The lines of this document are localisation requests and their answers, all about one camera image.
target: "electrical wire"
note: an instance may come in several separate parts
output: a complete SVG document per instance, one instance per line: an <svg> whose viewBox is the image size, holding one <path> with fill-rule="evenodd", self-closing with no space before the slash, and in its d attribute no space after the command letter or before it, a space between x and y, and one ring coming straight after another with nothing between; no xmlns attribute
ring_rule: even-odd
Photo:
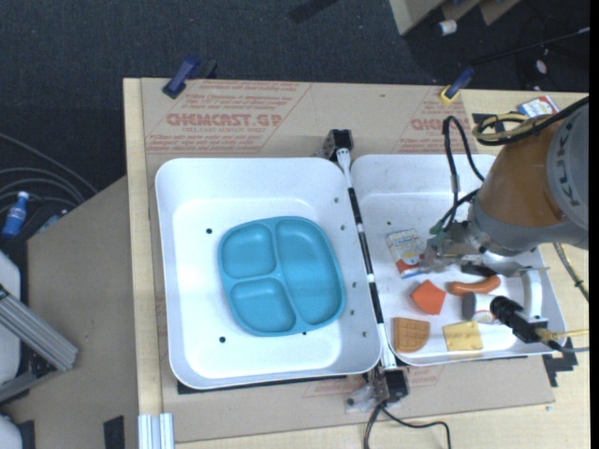
<svg viewBox="0 0 599 449"><path fill-rule="evenodd" d="M545 61L546 57L550 58L550 56L553 55L560 55L561 52L560 50L562 50L562 47L556 47L555 43L559 42L560 40L565 40L565 39L570 39L572 37L575 36L582 36L582 35L587 35L590 33L591 31L591 27L590 26L586 26L586 27L582 27L578 30L576 30L575 32L573 32L573 27L572 24L570 22L565 22L562 20L559 20L557 18L555 18L552 15L546 15L545 13L541 12L538 10L538 8L535 7L535 5L533 5L529 0L525 0L526 4L528 5L528 7L531 9L531 11L534 13L535 17L533 17L530 22L534 22L534 20L537 20L540 23L540 28L538 30L538 53L540 53L542 56L541 58ZM529 25L529 23L527 23L525 26L523 26L522 30L526 30L525 32L521 32L521 36L519 38L519 45L522 44L522 37L525 35L531 35L532 34L532 30L529 30L527 28L527 25ZM550 23L556 23L557 25L559 25L559 27L561 29L564 30L564 32L566 33L566 35L564 36L559 36L557 40L554 40L552 38L548 38L549 35L552 35L551 32L548 31L549 28L549 24ZM585 61L587 61L586 63L586 68L588 69L589 67L589 55L585 55L585 54L580 54L578 56L578 58L584 58ZM521 65L517 65L516 66L516 71L517 74L519 76L519 80L520 80L520 86L523 89L530 89L530 83L534 83L533 81L529 81L525 79L525 76L521 74L521 69L520 69ZM554 78L551 77L550 72L545 73L542 77L543 79L547 80L548 82L550 82L555 88L555 90L557 90L558 92L563 91L563 88L561 86L561 84L558 84L557 81L555 81Z"/></svg>
<svg viewBox="0 0 599 449"><path fill-rule="evenodd" d="M96 195L98 193L98 190L90 182L88 182L86 179L84 179L81 175L77 174L75 171L73 171L69 167L66 167L62 163L57 162L53 158L50 158L48 155L44 154L43 152L40 152L39 150L36 150L35 148L33 148L25 143L22 143L21 141L18 141L16 138L9 137L8 135L5 135L4 133L0 133L0 139L3 139L4 141L12 143L13 145L16 145L20 148L23 148L24 150L27 150L28 152L34 154L35 156L42 158L43 160L46 160L49 163L52 163L53 165L61 168L64 172L71 175L73 178L76 178L81 183L83 183L92 193L94 193L94 195Z"/></svg>
<svg viewBox="0 0 599 449"><path fill-rule="evenodd" d="M451 225L451 223L454 221L456 217L458 207L465 201L470 201L475 195L475 192L471 192L464 198L459 199L460 176L458 175L458 170L456 169L453 152L451 151L451 138L449 137L449 129L451 123L455 124L458 128L458 131L460 132L461 141L463 143L464 151L466 152L466 157L468 159L468 163L470 164L470 168L472 169L477 178L479 178L481 181L485 180L485 177L483 177L483 175L480 173L480 171L478 171L478 168L476 167L475 161L472 157L472 152L470 150L470 145L468 143L468 138L466 137L466 132L461 126L460 121L454 116L448 116L443 120L442 133L445 139L447 162L449 163L449 170L451 172L451 189L453 192L453 205L451 206L449 211L444 215L444 217L431 229L431 232L436 233L439 232L439 223L441 223L441 225L443 226L443 231L447 231L449 225Z"/></svg>
<svg viewBox="0 0 599 449"><path fill-rule="evenodd" d="M586 33L589 33L591 31L591 27L587 26L584 28L580 28L579 30L576 30L575 32L569 33L567 35L561 35L561 36L556 36L554 38L551 38L549 40L543 41L543 42L539 42L539 43L533 43L532 45L527 45L526 47L522 47L519 49L515 49L515 50L508 50L508 51L504 51L502 53L498 53L495 55L491 55L491 56L486 56L483 58L478 58L476 60L473 60L470 65L480 65L480 64L484 64L486 62L490 62L491 60L497 60L499 58L504 58L505 56L510 56L516 53L520 53L522 51L526 51L526 50L536 50L539 48L543 48L545 45L547 45L548 43L554 43L557 41L562 41L562 40L566 40L567 38L570 38L572 36L578 36L578 35L583 35Z"/></svg>
<svg viewBox="0 0 599 449"><path fill-rule="evenodd" d="M73 193L68 186L63 185L59 181L48 180L45 178L25 178L22 180L13 181L9 184L6 184L2 188L0 188L0 195L3 194L6 190L8 190L10 188L13 188L15 186L24 186L26 184L34 184L34 185L45 184L45 185L49 185L49 186L54 186L56 188L59 188L63 192L65 192L67 195L71 196L76 203L80 204L83 202L83 199L79 200L77 194Z"/></svg>
<svg viewBox="0 0 599 449"><path fill-rule="evenodd" d="M368 420L368 423L366 424L366 430L364 431L364 444L363 444L364 449L370 449L369 438L370 438L371 432L373 430L374 422L376 422L376 418L378 417L378 414L380 412L383 412L389 419L395 421L396 423L398 423L402 426L405 426L405 427L409 427L411 429L423 429L423 428L427 428L427 427L443 426L443 428L446 430L447 449L451 449L451 432L449 430L449 426L447 425L447 423L445 423L443 421L434 421L434 422L427 423L427 424L406 423L405 421L402 421L401 419L395 417L392 413L390 413L385 408L384 403L378 404L373 409L373 412Z"/></svg>
<svg viewBox="0 0 599 449"><path fill-rule="evenodd" d="M366 429L364 430L364 449L370 449L371 447L368 443L368 439L371 437L371 431L373 430L374 422L376 421L378 414L381 412L381 409L382 408L380 404L377 405L373 409L373 412L371 413L371 416L369 417L368 422L366 423Z"/></svg>
<svg viewBox="0 0 599 449"><path fill-rule="evenodd" d="M39 202L39 203L52 201L55 203L62 203L63 205L68 205L70 208L76 208L78 206L77 203L74 203L73 201L71 201L69 199L64 199L64 198L54 197L54 196L42 197L39 195L35 195L33 193L29 193L29 200L33 201L33 202ZM10 203L9 205L4 206L2 209L0 209L0 214L4 213L5 211L10 210L13 205L14 205L14 203Z"/></svg>
<svg viewBox="0 0 599 449"><path fill-rule="evenodd" d="M19 194L18 191L8 192L5 195L0 195L0 199L14 198L18 194Z"/></svg>
<svg viewBox="0 0 599 449"><path fill-rule="evenodd" d="M565 267L566 271L568 271L568 274L574 281L574 286L580 290L580 293L582 293L582 296L584 296L585 299L587 300L587 302L589 302L589 288L587 288L587 286L585 285L582 278L580 278L578 276L576 270L573 268L572 263L570 262L570 259L568 258L567 254L565 253L565 249L563 248L563 245L561 243L553 243L553 248L555 248L555 251L558 254L558 256L560 257L560 260L562 261L563 266Z"/></svg>
<svg viewBox="0 0 599 449"><path fill-rule="evenodd" d="M523 121L513 130L486 134L484 132L490 127L494 128L495 120L497 120L498 118L507 118L506 115L512 115L514 118L518 118L514 116L516 115L516 113L507 113L506 115L497 115L494 117L489 117L483 122L481 122L481 124L475 126L475 128L473 129L473 135L481 145L499 146L507 143L513 143L516 141L520 141L521 139L526 138L529 135L538 134L541 130L547 128L548 126L560 120L563 120L567 116L574 113L577 109L580 109L584 105L588 104L589 97L585 96L584 98L581 98L580 100L574 102L572 105L566 107L558 113L555 113L554 115L528 118L526 121Z"/></svg>
<svg viewBox="0 0 599 449"><path fill-rule="evenodd" d="M522 26L520 27L519 30L519 36L518 36L518 44L517 44L517 48L522 48L523 43L524 43L524 37L531 35L532 31L531 31L531 25L532 23L535 23L537 21L537 17L531 17L528 21L526 21L524 24L522 24ZM543 32L539 32L539 36L538 36L538 41L541 42L543 41ZM514 67L516 69L516 76L518 77L518 81L520 84L520 88L522 90L530 90L531 89L531 82L529 81L529 78L527 78L526 75L524 75L523 73L523 68L522 68L522 56L528 56L531 54L531 51L542 51L542 46L539 44L538 50L535 49L529 49L528 51L523 51L523 52L516 52L514 53Z"/></svg>
<svg viewBox="0 0 599 449"><path fill-rule="evenodd" d="M568 346L561 346L557 341L555 340L551 340L547 343L547 346L549 346L551 349L555 350L555 351L559 351L560 353L586 353L587 351L590 351L590 347L589 346L585 346L582 348L570 348Z"/></svg>
<svg viewBox="0 0 599 449"><path fill-rule="evenodd" d="M466 152L466 157L468 158L468 163L470 164L470 168L479 180L484 181L485 177L480 173L480 171L478 171L478 168L476 167L475 160L472 157L472 151L470 150L470 144L468 143L468 138L466 137L466 132L464 131L464 128L460 123L460 120L458 120L455 116L450 115L446 118L446 121L447 131L449 130L450 123L455 124L456 128L458 128L458 131L460 132L461 136L461 141L464 146L464 151Z"/></svg>
<svg viewBox="0 0 599 449"><path fill-rule="evenodd" d="M77 200L79 203L82 203L83 201L85 201L83 194L75 187L75 185L73 185L69 180L61 177L60 175L53 173L52 171L48 171L46 169L34 168L34 167L15 167L15 168L0 170L0 175L10 174L10 173L38 173L40 175L50 176L50 177L58 180L60 183L62 183L67 188L69 188L71 190L71 192L73 193L73 195L75 195L77 197Z"/></svg>
<svg viewBox="0 0 599 449"><path fill-rule="evenodd" d="M590 331L589 329L572 329L570 331L557 333L549 331L545 327L538 327L534 332L541 338L541 342L549 342L551 340L573 338L574 336L586 336Z"/></svg>

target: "wooden table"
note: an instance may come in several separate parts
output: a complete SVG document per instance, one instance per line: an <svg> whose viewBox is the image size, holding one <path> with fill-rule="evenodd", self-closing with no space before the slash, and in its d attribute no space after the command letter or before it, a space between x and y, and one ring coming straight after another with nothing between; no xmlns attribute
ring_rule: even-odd
<svg viewBox="0 0 599 449"><path fill-rule="evenodd" d="M346 85L312 84L322 86L334 97L345 94ZM351 86L351 92L383 92L392 86ZM551 94L558 105L565 107L578 100L581 94ZM501 113L529 101L538 94L533 92L500 92L462 90L463 109L472 123L474 113ZM389 101L389 111L396 103ZM152 235L148 220L150 207L148 173L146 167L145 136L141 80L124 80L125 136L127 153L127 182L131 227L131 255L133 269L133 294L135 306L135 334L137 354L137 380L139 413L157 415L165 410L161 387L161 369L158 353L156 308L154 300L154 275ZM367 108L347 111L368 111ZM488 148L478 148L487 152ZM543 248L543 256L551 267L550 277L560 301L568 327L583 328L589 325L589 306L574 288L552 248ZM588 252L572 249L569 252L575 268L588 281ZM577 338L576 345L588 344L588 338ZM590 392L588 353L577 355L578 365L572 372L560 373L559 386L554 389L555 403L548 406L526 406L510 409L453 413L443 416L452 433L454 447L590 447ZM431 418L418 422L428 422ZM235 421L224 421L234 425ZM227 447L361 447L363 424L338 427L307 428L275 434L246 436L178 443L181 448ZM445 447L445 434L440 428L414 430L398 427L393 422L376 424L371 436L372 447Z"/></svg>

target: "white object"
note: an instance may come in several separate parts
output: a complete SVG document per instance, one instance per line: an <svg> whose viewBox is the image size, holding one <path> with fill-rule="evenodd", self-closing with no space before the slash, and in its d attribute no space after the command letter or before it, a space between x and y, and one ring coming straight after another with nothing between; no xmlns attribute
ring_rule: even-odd
<svg viewBox="0 0 599 449"><path fill-rule="evenodd" d="M460 174L460 196L463 196L480 187L481 183L470 169L464 155L454 155L454 158ZM483 175L489 171L494 161L490 155L474 155L474 159ZM430 336L424 347L413 353L399 353L399 359L413 366L426 366L473 359L551 353L551 350L540 342L522 342L504 325L479 326L483 340L481 351L449 352L443 326L463 321L460 297L447 293L441 313L434 316L421 311L410 298L412 291L427 279L441 289L446 289L452 281L476 282L481 279L479 276L462 273L457 265L440 273L420 274L402 279L385 241L385 236L390 230L414 228L424 245L430 236L429 228L451 207L453 196L450 191L450 173L444 155L360 156L352 165L352 174L386 322L395 317L405 317L426 320L431 324ZM468 205L462 205L456 219L465 220L467 210ZM524 267L545 267L538 250L524 253L516 260ZM509 297L519 304L525 302L528 294L532 295L529 310L547 317L549 330L563 332L565 323L547 273L536 271L530 276L536 279L532 285L527 284L528 288L520 276L502 278L501 286L492 294ZM389 340L393 340L392 330L393 325L387 324Z"/></svg>
<svg viewBox="0 0 599 449"><path fill-rule="evenodd" d="M2 449L22 449L22 436L19 428L3 415L0 415L0 446Z"/></svg>
<svg viewBox="0 0 599 449"><path fill-rule="evenodd" d="M177 379L195 389L363 373L381 341L342 171L322 158L189 158L155 178L165 271L168 353ZM312 220L339 262L345 307L307 334L260 337L226 302L217 266L233 226L276 216Z"/></svg>
<svg viewBox="0 0 599 449"><path fill-rule="evenodd" d="M8 256L0 251L0 283L15 298L21 298L21 274ZM17 375L21 363L21 342L0 324L0 384Z"/></svg>
<svg viewBox="0 0 599 449"><path fill-rule="evenodd" d="M456 155L464 194L478 188L464 155ZM493 157L475 155L486 173ZM396 354L414 366L550 353L541 343L525 344L506 326L481 328L481 351L449 352L443 326L462 321L460 297L447 294L439 315L413 304L410 293L429 278L441 288L479 278L458 268L402 280L385 236L414 228L421 240L453 202L444 155L366 155L351 167L363 231L373 263L366 274L358 229L342 171L321 158L181 158L166 162L155 179L167 302L168 354L177 379L195 389L326 378L364 373L381 358L385 339L393 341L395 317L425 318L431 336L410 354ZM465 219L467 205L458 213ZM311 219L327 234L342 269L345 309L329 326L284 337L244 331L228 305L217 267L220 238L233 226L276 216ZM540 253L518 262L543 268ZM386 321L385 333L373 312L368 282L374 279ZM549 330L564 331L548 276L540 274L541 314ZM521 278L504 278L495 290L517 302Z"/></svg>
<svg viewBox="0 0 599 449"><path fill-rule="evenodd" d="M458 30L458 24L455 20L445 20L437 23L437 31L440 36L455 34Z"/></svg>

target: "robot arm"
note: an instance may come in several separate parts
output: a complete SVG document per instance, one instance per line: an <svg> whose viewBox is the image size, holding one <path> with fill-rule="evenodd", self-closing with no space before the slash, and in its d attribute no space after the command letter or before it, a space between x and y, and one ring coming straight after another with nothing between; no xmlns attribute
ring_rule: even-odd
<svg viewBox="0 0 599 449"><path fill-rule="evenodd" d="M475 260L503 264L497 272L506 273L513 272L510 256L541 243L588 249L588 98L551 119L527 120L509 135L476 135L483 144L504 147L472 195L467 220L450 222L429 239L423 268Z"/></svg>

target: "black cable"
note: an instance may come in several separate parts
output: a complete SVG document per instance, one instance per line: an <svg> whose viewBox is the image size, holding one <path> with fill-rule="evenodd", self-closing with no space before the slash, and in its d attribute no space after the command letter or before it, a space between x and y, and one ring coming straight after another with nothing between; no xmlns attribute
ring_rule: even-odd
<svg viewBox="0 0 599 449"><path fill-rule="evenodd" d="M3 195L0 195L0 201L3 200L3 199L14 198L19 193L20 193L19 191L11 191L11 192L8 192L8 193L4 193Z"/></svg>
<svg viewBox="0 0 599 449"><path fill-rule="evenodd" d="M439 220L437 224L444 225L449 215L451 215L452 213L455 214L456 210L464 203L472 201L477 193L478 190L473 190L468 195L461 197L456 205L452 206L449 210L447 210L447 213L443 215L443 217Z"/></svg>
<svg viewBox="0 0 599 449"><path fill-rule="evenodd" d="M542 48L543 46L547 45L548 43L554 43L556 41L562 41L562 40L565 40L565 39L570 38L572 36L578 36L578 35L586 34L587 32L590 32L590 31L591 31L591 27L580 28L580 29L576 30L575 32L572 32L572 33L567 34L567 35L556 36L555 38L550 38L550 39L545 40L545 41L540 41L538 43L533 43L532 45L527 45L527 46L521 47L519 49L508 50L508 51L504 51L502 53L496 53L494 55L486 56L486 57L483 57L483 58L478 58L477 60L473 60L470 63L470 65L480 65L480 64L484 64L486 62L490 62L492 60L498 60L500 58L504 58L505 56L514 55L514 54L520 53L522 51L536 50L538 48Z"/></svg>
<svg viewBox="0 0 599 449"><path fill-rule="evenodd" d="M380 407L381 407L381 411L383 411L383 413L385 413L387 415L387 417L393 419L396 423L401 424L402 426L410 427L412 429L422 429L425 427L443 426L446 430L447 449L451 449L451 433L449 431L449 426L447 425L447 423L444 423L443 421L434 421L434 422L428 423L428 424L409 424L409 423L406 423L406 422L402 421L401 419L398 419L397 417L395 417L384 407L382 407L382 406L380 406Z"/></svg>
<svg viewBox="0 0 599 449"><path fill-rule="evenodd" d="M574 60L576 63L578 62L584 62L584 65L586 68L589 67L589 55L588 54L582 54L582 53L578 53L572 50L568 50L566 48L564 48L563 46L558 46L555 45L555 42L548 42L548 36L551 35L551 32L549 31L549 24L550 23L555 23L557 26L555 26L554 28L557 31L557 28L560 28L561 30L563 30L565 33L567 32L572 32L575 28L573 27L571 22L568 21L563 21L560 19L557 19L556 17L552 16L552 15L545 15L543 12L539 11L538 8L536 8L536 6L534 6L530 1L525 0L526 4L530 7L531 11L536 15L536 19L540 22L541 27L539 29L538 32L538 41L539 41L539 45L540 45L540 52L542 53L542 56L540 57L544 62L546 61L546 57L550 57L552 55L558 55L561 57L567 57L570 60ZM586 26L583 28L578 29L576 32L574 32L573 34L571 34L571 36L575 36L575 35L584 35L587 34L591 31L591 27L590 26ZM549 83L551 83L555 89L557 91L563 91L563 88L561 86L561 84L559 84L554 78L552 78L550 72L543 74L543 78L546 79ZM522 83L522 79L520 79L520 84L522 86L522 88L526 88L527 85Z"/></svg>
<svg viewBox="0 0 599 449"><path fill-rule="evenodd" d="M591 349L589 346L585 346L583 348L570 348L568 346L561 346L555 340L549 341L547 343L547 346L549 346L551 349L553 349L555 351L559 351L560 353L565 353L565 354L569 354L569 353L585 353L587 351L590 351L590 349Z"/></svg>
<svg viewBox="0 0 599 449"><path fill-rule="evenodd" d="M54 203L60 203L62 205L68 205L70 208L76 208L78 206L77 203L69 200L69 199L64 199L64 198L60 198L60 197L53 197L53 196L36 196L36 199L32 198L31 193L29 194L29 200L32 202L36 202L39 204L44 204L44 203L49 203L49 202L54 202ZM14 203L10 203L9 205L4 206L3 208L0 209L0 214L4 214L5 212L7 212L8 210L10 210L13 207Z"/></svg>
<svg viewBox="0 0 599 449"><path fill-rule="evenodd" d="M451 225L451 222L456 217L456 210L458 207L458 196L460 192L460 176L458 175L458 170L456 169L456 162L453 159L453 152L451 151L451 138L449 137L449 121L449 118L445 118L443 120L443 136L445 137L446 156L447 162L449 163L449 171L451 173L451 192L453 193L453 205L451 206L447 224L443 228L444 231L447 231L449 225Z"/></svg>
<svg viewBox="0 0 599 449"><path fill-rule="evenodd" d="M371 437L371 431L373 430L374 422L378 417L378 414L381 412L382 406L379 404L373 409L373 413L368 419L368 423L366 423L366 429L364 430L364 449L370 449L370 445L368 444L368 439Z"/></svg>
<svg viewBox="0 0 599 449"><path fill-rule="evenodd" d="M90 182L88 182L86 179L84 179L81 175L77 174L75 171L73 171L69 167L66 167L62 163L54 160L53 158L50 158L48 155L40 152L39 150L36 150L35 148L33 148L33 147L31 147L31 146L29 146L29 145L27 145L25 143L22 143L22 142L18 141L16 138L9 137L8 135L5 135L3 133L0 133L0 139L3 139L4 141L12 143L13 145L16 145L18 147L21 147L21 148L29 151L30 153L34 154L35 156L38 156L39 158L42 158L42 159L46 160L47 162L52 163L53 165L61 168L63 171L65 171L66 173L68 173L72 177L74 177L77 180L79 180L85 186L87 186L87 188L89 188L89 190L94 195L96 195L98 193L98 190Z"/></svg>
<svg viewBox="0 0 599 449"><path fill-rule="evenodd" d="M578 273L572 266L570 259L568 258L567 254L565 253L565 249L563 248L563 245L561 243L553 243L553 248L555 249L555 252L560 257L560 260L562 261L562 264L565 267L565 270L570 275L570 278L572 278L572 281L574 282L574 286L576 288L578 288L580 293L582 293L582 296L584 296L585 299L587 300L587 302L589 302L589 290L586 287L584 280L578 276Z"/></svg>
<svg viewBox="0 0 599 449"><path fill-rule="evenodd" d="M385 406L383 404L384 403L381 403L373 409L373 413L371 414L371 417L369 418L368 423L366 424L366 430L364 431L364 449L370 449L368 439L370 438L374 422L376 421L376 418L378 417L378 414L381 411L385 413L389 419L392 419L396 423L401 424L402 426L409 427L411 429L423 429L426 427L443 426L446 430L447 449L451 449L451 432L449 431L449 426L447 425L447 423L444 423L443 421L434 421L432 423L427 424L406 423L401 419L395 417L393 414L391 414L387 409L385 409Z"/></svg>
<svg viewBox="0 0 599 449"><path fill-rule="evenodd" d="M485 145L485 146L500 146L500 145L505 145L507 143L514 143L516 141L520 141L521 139L529 137L530 135L537 135L541 130L547 128L551 124L554 124L554 123L568 117L569 115L574 113L577 109L580 109L584 105L588 105L588 104L589 104L589 96L587 95L584 98L581 98L580 100L574 102L569 107L566 107L562 111L560 111L554 115L551 115L549 118L541 121L541 123L533 123L530 130L524 131L522 133L517 133L516 135L510 135L511 132L504 132L503 138L497 138L494 140L485 140L483 138L479 138L477 135L482 135L482 133L487 129L487 127L485 126L485 127L481 128L479 126L478 130L475 132L475 137L481 145Z"/></svg>
<svg viewBox="0 0 599 449"><path fill-rule="evenodd" d="M29 178L29 179L18 180L18 181L14 181L12 183L6 184L2 188L0 188L0 195L3 194L6 190L8 190L10 188L13 188L15 186L24 186L25 184L29 184L29 183L32 183L34 185L46 184L49 186L56 187L56 188L62 190L67 195L71 196L73 198L73 201L77 202L78 204L83 203L82 200L78 199L77 193L74 193L69 187L63 185L59 181L47 180L45 178Z"/></svg>
<svg viewBox="0 0 599 449"><path fill-rule="evenodd" d="M481 181L485 180L485 178L482 176L480 171L478 171L478 168L476 168L475 161L472 157L472 152L470 151L470 145L468 143L468 138L466 137L466 132L464 131L463 127L461 126L460 122L458 121L458 119L456 117L448 116L447 118L445 118L443 120L442 132L443 132L443 136L445 138L447 162L449 163L449 170L451 172L451 179L452 179L451 190L453 192L453 205L449 209L448 214L446 213L446 215L442 219L443 221L446 220L446 224L443 228L444 231L447 231L447 229L449 228L449 225L451 225L451 223L455 219L456 212L458 210L458 206L461 204L460 200L459 200L460 176L458 175L458 170L456 169L456 163L453 158L453 152L451 151L451 138L449 137L449 128L450 128L451 123L455 124L460 132L461 140L464 145L464 151L466 152L466 157L468 158L468 163L470 164L470 168L472 169L472 171L474 172L474 174L476 175L477 178L479 178Z"/></svg>
<svg viewBox="0 0 599 449"><path fill-rule="evenodd" d="M61 177L60 175L57 175L56 173L54 173L52 171L48 171L46 169L41 169L41 168L35 168L35 167L15 167L15 168L0 170L0 175L10 174L10 173L39 173L41 175L50 176L50 177L58 180L60 183L62 183L67 188L69 188L73 192L73 195L75 195L77 197L77 200L80 203L85 201L85 197L83 197L81 192L77 189L77 187L74 184L72 184L69 180Z"/></svg>
<svg viewBox="0 0 599 449"><path fill-rule="evenodd" d="M475 160L472 157L472 152L470 150L470 143L468 143L468 138L466 137L466 132L464 131L463 126L461 126L460 120L458 120L455 116L450 115L446 118L448 120L448 123L453 122L456 127L458 128L458 131L460 132L460 136L461 136L461 141L464 145L464 151L466 152L466 157L468 158L468 163L470 164L470 168L472 169L472 171L474 172L474 174L476 175L476 177L481 180L484 181L485 177L480 173L480 171L478 171L478 168L475 165Z"/></svg>

